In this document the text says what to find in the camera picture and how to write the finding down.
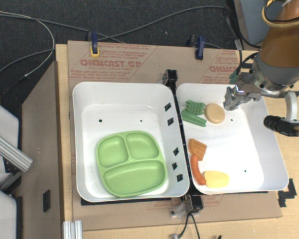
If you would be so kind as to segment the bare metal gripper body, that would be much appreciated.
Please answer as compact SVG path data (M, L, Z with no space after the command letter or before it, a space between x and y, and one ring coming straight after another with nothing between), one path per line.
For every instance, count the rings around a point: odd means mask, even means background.
M246 93L254 101L258 101L261 96L284 98L289 92L287 86L275 83L256 71L240 73L235 86L236 95Z

